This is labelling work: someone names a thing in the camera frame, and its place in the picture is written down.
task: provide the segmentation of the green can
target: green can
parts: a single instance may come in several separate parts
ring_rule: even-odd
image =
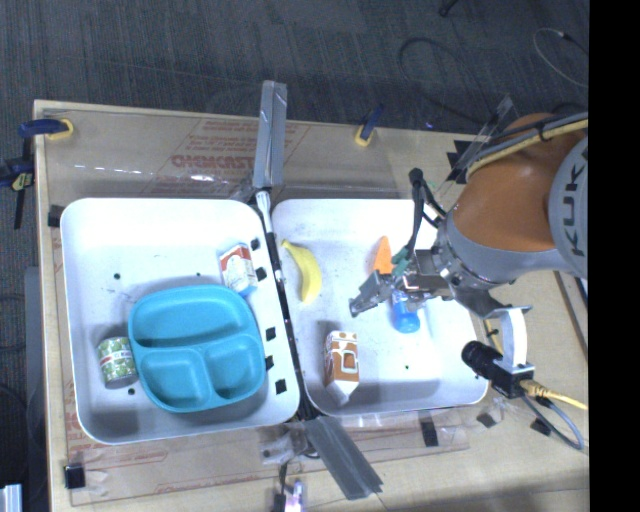
[[[100,368],[108,389],[121,388],[138,380],[129,338],[107,338],[98,345]]]

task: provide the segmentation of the brown cylinder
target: brown cylinder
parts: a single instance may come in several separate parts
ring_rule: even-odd
[[[524,116],[507,129],[549,116],[544,113]],[[454,207],[453,221],[458,230],[470,240],[495,249],[524,252],[553,249],[549,192],[560,164],[584,137],[582,131],[558,135],[478,169]]]

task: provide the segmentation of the table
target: table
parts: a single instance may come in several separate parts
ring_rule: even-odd
[[[261,464],[258,431],[115,448],[97,445],[82,431],[73,415],[55,227],[55,207],[80,197],[242,193],[242,186],[233,186],[251,168],[256,119],[45,100],[35,102],[33,115],[67,118],[76,129],[66,139],[35,139],[51,509],[270,510],[277,468]],[[431,184],[442,183],[450,170],[447,153],[456,152],[456,141],[473,139],[376,128],[372,143],[363,148],[354,143],[354,133],[352,126],[287,121],[286,186],[274,190],[274,204],[299,196],[409,197],[411,168],[422,168]],[[216,173],[225,180],[212,179]],[[455,190],[445,194],[445,206],[454,197]],[[536,272],[494,295],[503,303],[533,306],[526,321],[536,379],[587,402],[586,308],[572,281]],[[535,432],[521,402],[506,402],[490,390],[475,406],[432,413],[442,440],[437,449],[425,447],[415,413],[383,419],[380,428],[390,433],[385,439],[376,428],[356,428],[359,446],[384,482],[378,495],[347,501],[322,463],[312,460],[292,464],[290,478],[303,482],[313,510],[588,510],[588,413],[563,409],[587,439],[584,452]],[[486,410],[500,416],[491,428],[475,420]],[[85,467],[87,487],[65,488],[64,467],[70,463]]]

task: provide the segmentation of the cable connector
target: cable connector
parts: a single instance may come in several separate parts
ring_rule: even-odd
[[[519,382],[520,386],[522,387],[522,389],[525,390],[525,393],[528,396],[531,397],[536,397],[536,398],[543,398],[543,399],[551,399],[551,398],[555,398],[556,400],[560,400],[561,402],[565,402],[569,405],[573,405],[574,407],[578,407],[579,409],[582,409],[583,411],[587,410],[587,406],[585,404],[583,404],[582,402],[579,402],[578,400],[574,400],[573,398],[570,398],[568,396],[562,395],[556,391],[553,391],[549,388],[547,388],[546,386],[543,386],[542,384],[540,384],[539,382],[533,380],[533,379],[524,379],[521,380]]]

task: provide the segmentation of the gray floor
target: gray floor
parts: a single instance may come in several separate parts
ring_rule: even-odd
[[[260,84],[288,117],[476,133],[505,94],[521,115],[588,110],[588,0],[3,0],[0,158],[36,98],[255,116]],[[561,31],[561,34],[549,29]],[[25,478],[24,274],[37,265],[0,189],[0,486]]]

